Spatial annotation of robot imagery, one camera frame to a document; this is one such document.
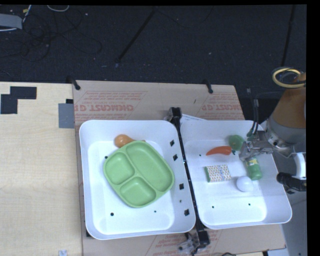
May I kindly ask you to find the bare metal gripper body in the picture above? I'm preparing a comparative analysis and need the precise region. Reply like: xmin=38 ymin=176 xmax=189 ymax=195
xmin=248 ymin=129 xmax=292 ymax=159

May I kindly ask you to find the green round toy food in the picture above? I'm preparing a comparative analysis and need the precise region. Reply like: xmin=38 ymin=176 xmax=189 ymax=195
xmin=226 ymin=134 xmax=246 ymax=152

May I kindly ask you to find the green bottle yellow label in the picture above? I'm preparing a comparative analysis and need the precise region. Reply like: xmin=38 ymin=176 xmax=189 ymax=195
xmin=244 ymin=157 xmax=264 ymax=181

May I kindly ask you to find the orange carrot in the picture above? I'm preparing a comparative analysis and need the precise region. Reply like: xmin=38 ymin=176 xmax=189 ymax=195
xmin=205 ymin=145 xmax=236 ymax=157

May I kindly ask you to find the white egg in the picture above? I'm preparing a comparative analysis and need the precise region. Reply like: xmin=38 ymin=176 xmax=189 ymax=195
xmin=235 ymin=175 xmax=255 ymax=193

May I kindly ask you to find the orange patterned packet green edge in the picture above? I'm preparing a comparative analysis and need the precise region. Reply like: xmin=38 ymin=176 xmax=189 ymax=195
xmin=203 ymin=164 xmax=232 ymax=184

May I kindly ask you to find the thin black rod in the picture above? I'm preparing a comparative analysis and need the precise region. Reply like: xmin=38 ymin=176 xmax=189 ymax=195
xmin=172 ymin=115 xmax=207 ymax=236

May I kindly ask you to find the white paper sheet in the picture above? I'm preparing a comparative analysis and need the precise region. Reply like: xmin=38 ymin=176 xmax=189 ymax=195
xmin=180 ymin=113 xmax=204 ymax=123

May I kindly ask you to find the white plastic tray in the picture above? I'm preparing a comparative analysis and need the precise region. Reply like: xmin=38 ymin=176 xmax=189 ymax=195
xmin=78 ymin=119 xmax=197 ymax=241
xmin=179 ymin=119 xmax=293 ymax=231

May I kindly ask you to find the green divided plate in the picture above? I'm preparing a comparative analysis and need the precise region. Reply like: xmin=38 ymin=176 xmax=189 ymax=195
xmin=102 ymin=139 xmax=176 ymax=209

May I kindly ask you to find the brown cardboard board red print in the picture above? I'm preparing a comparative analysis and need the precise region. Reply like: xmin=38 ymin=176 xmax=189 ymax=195
xmin=71 ymin=79 xmax=287 ymax=256

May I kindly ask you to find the orange rounded toy food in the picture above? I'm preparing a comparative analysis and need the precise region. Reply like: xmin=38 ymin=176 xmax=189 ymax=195
xmin=114 ymin=134 xmax=146 ymax=148

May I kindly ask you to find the black cylinder on white bracket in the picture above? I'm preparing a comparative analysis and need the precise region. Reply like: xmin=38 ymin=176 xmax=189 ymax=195
xmin=276 ymin=151 xmax=307 ymax=193

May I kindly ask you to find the black block with thin wires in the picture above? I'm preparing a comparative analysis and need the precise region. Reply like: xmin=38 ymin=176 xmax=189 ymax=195
xmin=195 ymin=229 xmax=211 ymax=249
xmin=167 ymin=106 xmax=183 ymax=123

